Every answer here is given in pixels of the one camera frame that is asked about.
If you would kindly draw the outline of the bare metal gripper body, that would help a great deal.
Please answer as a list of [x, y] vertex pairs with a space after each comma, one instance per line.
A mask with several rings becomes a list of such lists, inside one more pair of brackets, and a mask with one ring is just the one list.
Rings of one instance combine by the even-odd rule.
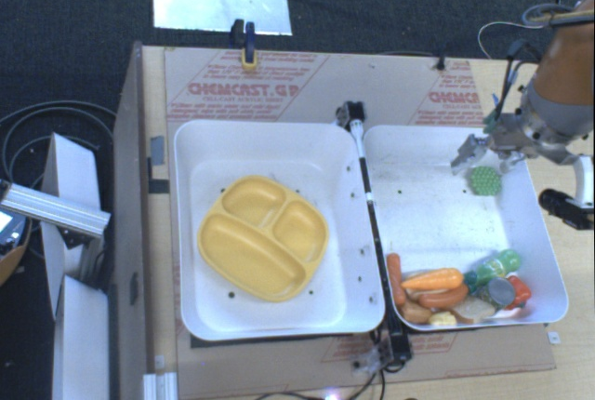
[[558, 166], [570, 166], [579, 158], [567, 148], [575, 136], [563, 135], [533, 111], [500, 116], [492, 111], [484, 119], [484, 133], [488, 147], [505, 160], [543, 157]]

